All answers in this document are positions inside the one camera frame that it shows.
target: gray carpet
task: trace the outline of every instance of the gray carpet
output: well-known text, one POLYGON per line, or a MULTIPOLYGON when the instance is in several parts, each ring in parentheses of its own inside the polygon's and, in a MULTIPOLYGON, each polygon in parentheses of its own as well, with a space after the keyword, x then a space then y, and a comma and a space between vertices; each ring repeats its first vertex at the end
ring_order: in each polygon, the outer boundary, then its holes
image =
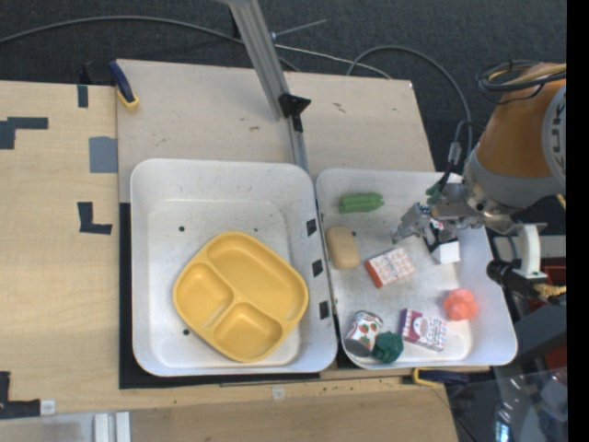
MULTIPOLYGON (((269 29, 288 29, 326 19, 308 29, 279 35, 277 43, 352 60, 381 45, 409 48, 440 64, 465 94, 475 122, 493 110, 477 91, 483 67, 510 59, 566 62, 567 0, 260 0, 269 29)), ((65 20, 113 15, 172 18, 232 34, 226 6, 207 0, 0 0, 0 41, 26 29, 65 20)), ((348 65, 279 50, 305 72, 345 74, 348 65)), ((99 22, 50 29, 0 43, 0 79, 78 82, 92 62, 99 83, 109 83, 106 64, 116 58, 190 64, 250 66, 245 49, 216 36, 167 24, 99 22)), ((413 82, 434 164, 443 169, 457 123, 465 113, 440 70, 413 53, 386 50, 363 60, 395 78, 413 82)), ((358 76, 379 76, 365 69, 358 76)), ((534 216, 558 215, 543 201, 534 216)))

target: wooden board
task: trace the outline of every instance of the wooden board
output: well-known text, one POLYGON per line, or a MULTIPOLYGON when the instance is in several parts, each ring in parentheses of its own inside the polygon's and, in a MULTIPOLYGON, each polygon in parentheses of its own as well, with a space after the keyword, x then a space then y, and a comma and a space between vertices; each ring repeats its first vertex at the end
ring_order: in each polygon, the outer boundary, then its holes
MULTIPOLYGON (((152 157, 294 162, 288 125, 273 119, 253 70, 127 60, 119 65, 139 98, 134 110, 117 109, 121 201, 130 199, 134 167, 152 157)), ((335 167, 433 170, 409 81, 285 77, 293 95, 312 100, 301 119, 313 178, 335 167)))
MULTIPOLYGON (((314 397, 292 397, 286 389, 285 398, 274 401, 137 410, 130 414, 131 436, 142 442, 457 442, 444 390, 401 387, 377 393, 338 394, 333 390, 336 388, 324 385, 314 397)), ((4 421, 0 423, 0 439, 91 442, 93 420, 91 413, 77 413, 4 421)))
MULTIPOLYGON (((87 108, 68 85, 0 82, 0 98, 0 121, 49 120, 0 150, 0 369, 12 373, 10 399, 55 400, 58 413, 270 401, 278 383, 119 390, 118 176, 91 173, 88 157, 90 137, 117 136, 114 89, 89 87, 87 108), (92 202, 111 233, 79 232, 78 202, 92 202)), ((323 395, 331 379, 336 394, 372 394, 398 389, 407 373, 338 372, 284 385, 301 398, 323 395)))

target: small cup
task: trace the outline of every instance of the small cup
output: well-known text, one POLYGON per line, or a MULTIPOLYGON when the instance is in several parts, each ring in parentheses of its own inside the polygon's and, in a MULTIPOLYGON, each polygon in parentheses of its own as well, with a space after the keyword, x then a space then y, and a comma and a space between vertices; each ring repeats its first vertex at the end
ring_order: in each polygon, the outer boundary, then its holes
POLYGON ((383 327, 383 320, 375 313, 358 311, 352 320, 343 343, 351 354, 367 357, 375 347, 376 336, 383 327))

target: small carton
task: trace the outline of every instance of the small carton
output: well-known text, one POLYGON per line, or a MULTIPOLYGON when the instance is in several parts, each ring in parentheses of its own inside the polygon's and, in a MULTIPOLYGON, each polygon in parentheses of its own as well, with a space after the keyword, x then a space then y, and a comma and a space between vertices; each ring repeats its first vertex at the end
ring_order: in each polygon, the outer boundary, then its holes
POLYGON ((380 254, 364 263, 377 288, 392 284, 416 272, 413 262, 403 248, 380 254))
POLYGON ((406 308, 401 313, 401 327, 403 341, 436 352, 444 350, 447 329, 444 320, 423 316, 419 311, 406 308))

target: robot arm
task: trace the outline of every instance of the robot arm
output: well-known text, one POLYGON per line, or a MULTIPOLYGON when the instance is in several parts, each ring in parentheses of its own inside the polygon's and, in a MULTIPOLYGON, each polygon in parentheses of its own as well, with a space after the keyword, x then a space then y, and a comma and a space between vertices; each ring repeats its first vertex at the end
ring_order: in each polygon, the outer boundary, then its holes
MULTIPOLYGON (((541 198, 566 194, 566 66, 501 64, 487 70, 479 85, 504 92, 481 136, 468 155, 461 183, 448 183, 449 171, 426 192, 427 204, 414 204, 391 230, 393 243, 408 236, 424 238, 430 251, 456 247, 456 231, 487 227, 502 235, 518 234, 539 245, 537 228, 524 227, 512 215, 541 198), (521 70, 503 84, 491 81, 521 70)), ((538 259, 525 265, 493 261, 489 276, 518 294, 546 297, 546 276, 538 259)))

